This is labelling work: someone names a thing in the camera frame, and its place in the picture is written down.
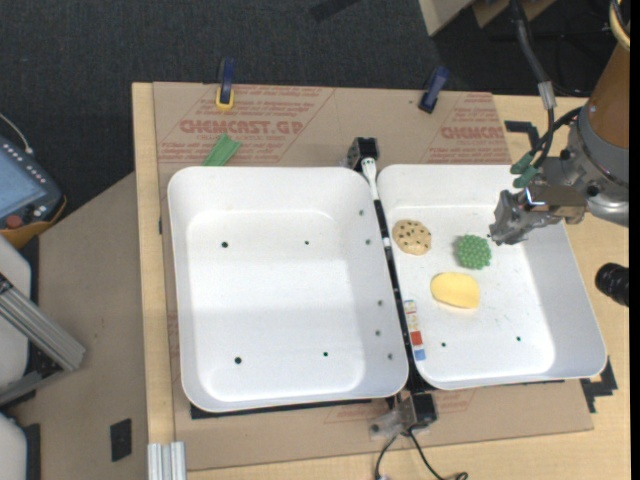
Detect green plastic strip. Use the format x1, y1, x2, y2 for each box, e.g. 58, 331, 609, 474
201, 133, 243, 167

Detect white plastic tray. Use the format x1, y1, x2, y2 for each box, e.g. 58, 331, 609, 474
166, 165, 410, 414
375, 162, 609, 392

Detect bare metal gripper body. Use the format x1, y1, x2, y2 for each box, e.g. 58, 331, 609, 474
519, 140, 631, 228

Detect yellow potato slice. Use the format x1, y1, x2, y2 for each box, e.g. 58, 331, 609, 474
429, 271, 482, 311

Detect thin black and white rod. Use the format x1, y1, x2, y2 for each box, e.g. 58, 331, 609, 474
360, 156, 422, 395

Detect brown cardboard board red print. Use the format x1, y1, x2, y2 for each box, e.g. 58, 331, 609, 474
152, 81, 596, 472

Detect black cylinder on white bracket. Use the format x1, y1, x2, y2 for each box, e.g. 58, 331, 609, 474
594, 262, 631, 309

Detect tan chocolate chip biscuit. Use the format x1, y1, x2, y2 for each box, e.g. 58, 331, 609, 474
391, 218, 433, 257

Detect green grapes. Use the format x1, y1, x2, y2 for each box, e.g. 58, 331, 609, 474
453, 233, 493, 271

